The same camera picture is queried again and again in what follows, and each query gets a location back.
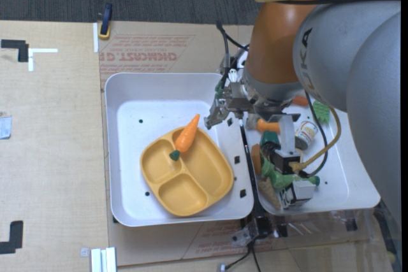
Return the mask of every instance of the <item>orange carrot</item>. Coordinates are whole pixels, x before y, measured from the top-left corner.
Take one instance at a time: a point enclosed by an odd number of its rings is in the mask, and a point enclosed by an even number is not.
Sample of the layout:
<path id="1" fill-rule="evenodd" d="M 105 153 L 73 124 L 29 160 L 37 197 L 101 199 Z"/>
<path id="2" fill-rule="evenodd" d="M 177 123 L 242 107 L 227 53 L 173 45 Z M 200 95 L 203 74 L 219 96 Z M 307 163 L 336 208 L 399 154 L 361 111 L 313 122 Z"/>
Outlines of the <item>orange carrot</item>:
<path id="1" fill-rule="evenodd" d="M 306 97 L 304 96 L 295 96 L 292 100 L 293 104 L 297 104 L 298 106 L 308 106 L 309 102 Z"/>
<path id="2" fill-rule="evenodd" d="M 184 127 L 181 134 L 177 137 L 175 145 L 175 150 L 170 154 L 170 157 L 177 161 L 179 159 L 180 153 L 187 152 L 193 144 L 194 137 L 196 136 L 198 121 L 200 120 L 200 114 L 196 114 L 193 119 Z"/>
<path id="3" fill-rule="evenodd" d="M 272 132 L 280 132 L 279 123 L 278 122 L 266 122 L 262 118 L 259 118 L 256 121 L 256 129 L 260 132 L 265 131 L 272 131 Z"/>

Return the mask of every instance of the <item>white can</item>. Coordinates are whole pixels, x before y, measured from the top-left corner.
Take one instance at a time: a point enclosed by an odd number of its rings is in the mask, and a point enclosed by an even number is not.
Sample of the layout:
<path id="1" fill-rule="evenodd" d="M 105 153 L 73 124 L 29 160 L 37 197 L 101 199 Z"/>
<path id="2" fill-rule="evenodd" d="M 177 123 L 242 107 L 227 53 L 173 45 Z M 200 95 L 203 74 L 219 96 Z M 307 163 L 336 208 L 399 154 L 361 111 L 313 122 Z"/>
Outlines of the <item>white can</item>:
<path id="1" fill-rule="evenodd" d="M 295 131 L 295 147 L 300 150 L 306 150 L 318 132 L 319 129 L 317 129 L 315 124 L 307 120 L 303 121 Z"/>

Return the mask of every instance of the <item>green sponge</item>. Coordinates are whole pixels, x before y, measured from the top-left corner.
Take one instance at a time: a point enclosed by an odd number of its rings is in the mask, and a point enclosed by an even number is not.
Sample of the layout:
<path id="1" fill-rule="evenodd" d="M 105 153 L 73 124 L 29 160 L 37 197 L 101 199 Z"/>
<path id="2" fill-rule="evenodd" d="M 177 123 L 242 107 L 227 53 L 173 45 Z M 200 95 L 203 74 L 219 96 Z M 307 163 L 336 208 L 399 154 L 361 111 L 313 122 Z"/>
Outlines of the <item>green sponge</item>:
<path id="1" fill-rule="evenodd" d="M 316 100 L 313 102 L 313 110 L 314 113 L 316 114 L 316 118 L 318 119 L 318 121 L 322 123 L 329 122 L 330 109 L 327 105 L 320 103 L 319 101 Z"/>

